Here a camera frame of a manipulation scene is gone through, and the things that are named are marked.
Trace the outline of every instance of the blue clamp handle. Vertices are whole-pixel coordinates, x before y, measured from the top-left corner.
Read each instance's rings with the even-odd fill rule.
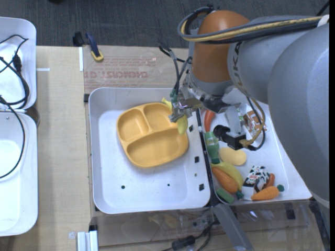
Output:
[[[100,49],[98,49],[93,35],[90,32],[87,32],[85,34],[85,37],[87,38],[88,43],[91,46],[91,54],[95,61],[102,61],[104,59],[104,56],[102,55]]]

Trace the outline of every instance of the gray floor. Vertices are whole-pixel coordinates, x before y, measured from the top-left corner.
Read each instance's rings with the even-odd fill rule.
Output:
[[[37,45],[72,46],[76,31],[91,32],[101,45],[187,47],[178,23],[209,3],[249,19],[316,15],[328,0],[0,0],[0,16],[23,18],[37,29]]]

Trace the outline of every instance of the table surface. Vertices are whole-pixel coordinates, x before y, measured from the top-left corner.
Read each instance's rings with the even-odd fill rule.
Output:
[[[49,69],[37,72],[38,219],[27,233],[0,238],[1,251],[75,251],[75,233],[88,231],[92,201],[84,76],[79,60],[80,52],[75,47],[37,47],[37,68]],[[247,236],[256,250],[323,249],[313,214],[309,214],[306,226],[252,231],[247,232]],[[170,241],[101,247],[100,250],[169,247]],[[226,235],[217,235],[205,250],[234,249]]]

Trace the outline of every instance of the yellow plate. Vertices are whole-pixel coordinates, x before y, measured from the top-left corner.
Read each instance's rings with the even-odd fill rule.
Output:
[[[124,111],[117,119],[117,134],[129,160],[138,167],[163,165],[188,149],[187,133],[169,120],[167,105],[153,102]]]

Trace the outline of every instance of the toy carrot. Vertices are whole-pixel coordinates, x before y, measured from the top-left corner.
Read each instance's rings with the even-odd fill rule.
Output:
[[[213,172],[216,179],[220,182],[220,184],[230,193],[236,193],[238,191],[237,182],[230,177],[228,174],[223,172],[217,167],[212,167],[211,171]]]
[[[251,196],[251,200],[260,201],[260,200],[271,200],[276,198],[281,191],[284,190],[283,185],[269,186],[265,189],[260,190]]]
[[[272,173],[270,173],[270,177],[269,177],[267,183],[265,183],[265,185],[263,186],[263,189],[265,189],[265,188],[267,188],[269,186],[273,186],[275,178],[276,178],[275,175],[272,174]]]
[[[212,119],[213,119],[214,116],[215,116],[215,112],[210,111],[210,110],[206,110],[205,120],[204,120],[205,132],[209,132],[210,131],[210,124],[211,124],[211,121],[212,121]]]

